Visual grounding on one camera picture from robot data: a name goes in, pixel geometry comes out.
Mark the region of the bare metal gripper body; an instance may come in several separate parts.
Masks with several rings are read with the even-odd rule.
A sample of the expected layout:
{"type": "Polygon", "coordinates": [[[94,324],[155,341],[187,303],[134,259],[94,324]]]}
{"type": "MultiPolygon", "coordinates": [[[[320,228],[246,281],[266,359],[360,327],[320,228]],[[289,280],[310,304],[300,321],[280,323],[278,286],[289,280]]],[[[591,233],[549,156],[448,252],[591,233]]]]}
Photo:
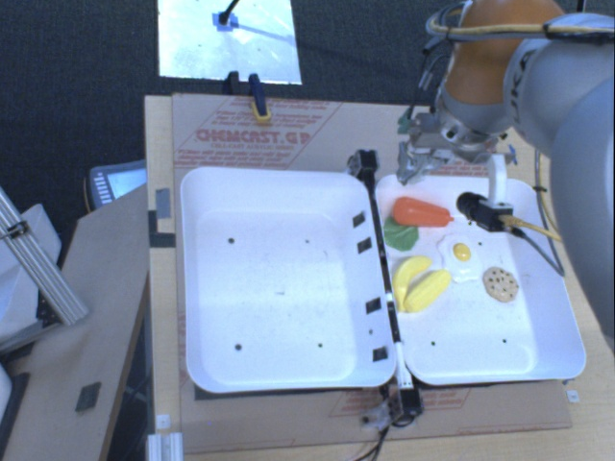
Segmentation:
{"type": "Polygon", "coordinates": [[[469,163],[484,163],[495,151],[496,134],[477,132],[450,114],[421,112],[409,122],[406,152],[426,162],[448,162],[453,158],[469,163]]]}

